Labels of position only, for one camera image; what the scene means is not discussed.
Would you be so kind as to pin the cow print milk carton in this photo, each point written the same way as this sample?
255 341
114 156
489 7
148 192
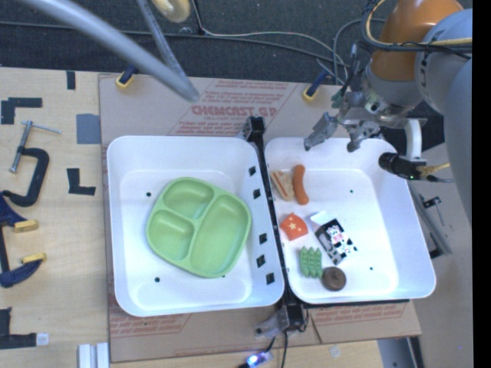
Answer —
335 240

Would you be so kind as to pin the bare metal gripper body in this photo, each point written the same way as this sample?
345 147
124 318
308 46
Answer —
362 109

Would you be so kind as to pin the brown chocolate doughnut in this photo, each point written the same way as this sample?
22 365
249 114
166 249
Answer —
333 278

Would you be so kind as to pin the black cylinder on white bracket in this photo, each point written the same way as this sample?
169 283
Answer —
406 155

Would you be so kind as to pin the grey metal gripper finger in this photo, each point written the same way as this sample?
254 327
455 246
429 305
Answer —
320 130
357 136

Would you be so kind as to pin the orange toy sausage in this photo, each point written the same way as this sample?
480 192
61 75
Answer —
300 185

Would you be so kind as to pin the green pea pods toy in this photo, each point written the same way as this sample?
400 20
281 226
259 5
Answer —
310 261

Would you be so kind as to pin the thin black rod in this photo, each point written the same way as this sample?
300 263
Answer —
273 213

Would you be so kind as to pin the green divided plate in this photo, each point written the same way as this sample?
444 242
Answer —
215 232

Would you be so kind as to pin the white plastic tray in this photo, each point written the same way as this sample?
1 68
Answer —
383 224
134 282

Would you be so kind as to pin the brown cardboard board red print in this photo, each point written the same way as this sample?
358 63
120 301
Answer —
192 106

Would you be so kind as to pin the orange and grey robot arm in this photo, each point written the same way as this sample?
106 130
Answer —
418 48

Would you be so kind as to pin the orange carton with yellow stars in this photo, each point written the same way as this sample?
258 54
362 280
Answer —
293 226

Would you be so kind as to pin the toy sandwich slice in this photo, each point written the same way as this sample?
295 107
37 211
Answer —
282 185

